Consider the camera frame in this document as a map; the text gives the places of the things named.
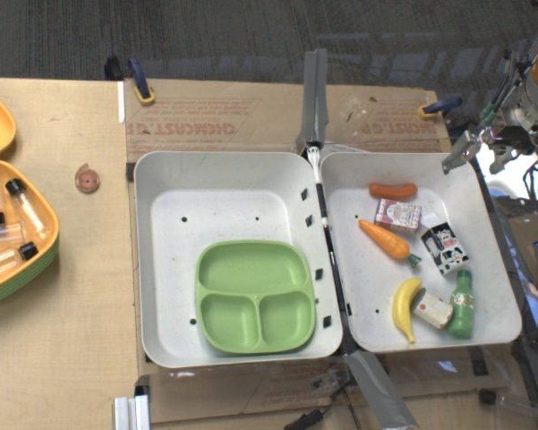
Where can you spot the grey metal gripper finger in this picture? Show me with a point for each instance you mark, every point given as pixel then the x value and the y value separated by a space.
pixel 503 158
pixel 462 150

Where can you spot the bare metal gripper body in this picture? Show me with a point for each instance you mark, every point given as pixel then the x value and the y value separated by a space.
pixel 517 133

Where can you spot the orange sausage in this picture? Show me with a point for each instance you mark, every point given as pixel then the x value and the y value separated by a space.
pixel 393 191

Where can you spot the pink carton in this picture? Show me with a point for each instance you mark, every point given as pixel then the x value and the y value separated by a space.
pixel 397 215

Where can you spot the black and white cow carton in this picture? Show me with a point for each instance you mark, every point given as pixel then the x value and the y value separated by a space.
pixel 446 245

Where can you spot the orange carrot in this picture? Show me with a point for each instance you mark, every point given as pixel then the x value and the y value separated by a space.
pixel 385 239

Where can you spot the white plastic tray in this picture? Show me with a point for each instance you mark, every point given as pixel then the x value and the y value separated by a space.
pixel 488 285
pixel 170 258

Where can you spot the thin black and white rod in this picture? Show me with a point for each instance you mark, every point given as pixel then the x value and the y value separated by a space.
pixel 325 213

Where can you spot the green bottle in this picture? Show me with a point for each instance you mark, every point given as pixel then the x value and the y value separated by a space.
pixel 462 314

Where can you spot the white and orange can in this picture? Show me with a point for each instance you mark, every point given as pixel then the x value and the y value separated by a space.
pixel 433 310

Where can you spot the yellow banana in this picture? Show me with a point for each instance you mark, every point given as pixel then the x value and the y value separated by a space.
pixel 403 307

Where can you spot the brown cardboard board red print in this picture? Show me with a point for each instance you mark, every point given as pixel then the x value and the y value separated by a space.
pixel 233 119

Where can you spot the green divided plate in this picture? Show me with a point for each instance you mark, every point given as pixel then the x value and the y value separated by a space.
pixel 250 267

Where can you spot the small pink tape roll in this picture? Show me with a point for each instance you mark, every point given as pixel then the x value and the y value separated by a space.
pixel 87 179

